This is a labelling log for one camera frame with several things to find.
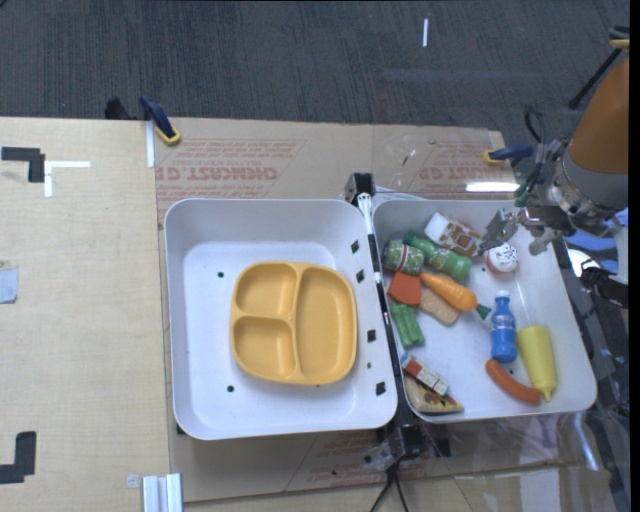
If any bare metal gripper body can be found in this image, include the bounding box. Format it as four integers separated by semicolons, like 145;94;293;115
518;184;610;240

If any white cupcake with sprinkles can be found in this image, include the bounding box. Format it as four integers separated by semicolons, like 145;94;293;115
484;241;520;275

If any white and brown carton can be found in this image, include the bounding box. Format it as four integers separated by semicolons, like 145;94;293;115
423;211;484;259

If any green bottle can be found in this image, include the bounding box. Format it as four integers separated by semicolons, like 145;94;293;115
402;231;473;281

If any orange carrot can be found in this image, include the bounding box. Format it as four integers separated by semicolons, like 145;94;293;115
419;270;493;321

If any blue bottle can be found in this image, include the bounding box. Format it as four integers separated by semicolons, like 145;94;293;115
489;289;519;364

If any green printed can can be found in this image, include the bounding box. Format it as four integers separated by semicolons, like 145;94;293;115
381;239;426;277

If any tan bread slice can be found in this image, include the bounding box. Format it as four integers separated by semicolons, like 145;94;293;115
418;287;462;327

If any yellow squeeze bottle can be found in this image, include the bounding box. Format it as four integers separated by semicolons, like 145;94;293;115
515;324;558;403

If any orange wedge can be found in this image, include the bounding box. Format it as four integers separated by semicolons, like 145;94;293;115
386;270;423;307

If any thin black and white rod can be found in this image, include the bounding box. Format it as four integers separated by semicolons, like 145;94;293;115
357;192;407;427

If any white plastic tray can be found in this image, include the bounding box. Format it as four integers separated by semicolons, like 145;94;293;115
163;197;400;442
371;198;599;426

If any orange sausage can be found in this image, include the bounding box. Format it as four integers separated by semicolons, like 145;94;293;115
484;357;543;406

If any red and white carton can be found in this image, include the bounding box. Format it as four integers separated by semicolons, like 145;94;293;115
400;354;450;397

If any pizza slice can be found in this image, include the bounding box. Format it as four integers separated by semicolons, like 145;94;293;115
403;374;466;416

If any yellow divided plate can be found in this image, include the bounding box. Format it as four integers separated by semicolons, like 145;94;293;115
229;260;359;387

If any brown cardboard board red print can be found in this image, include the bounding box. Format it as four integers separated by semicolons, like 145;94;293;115
153;116;604;504

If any black cylinder on white bracket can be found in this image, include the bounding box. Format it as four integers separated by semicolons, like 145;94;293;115
581;219;630;307

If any black block with thin wires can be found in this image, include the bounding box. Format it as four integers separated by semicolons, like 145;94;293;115
363;423;427;462
343;171;376;206

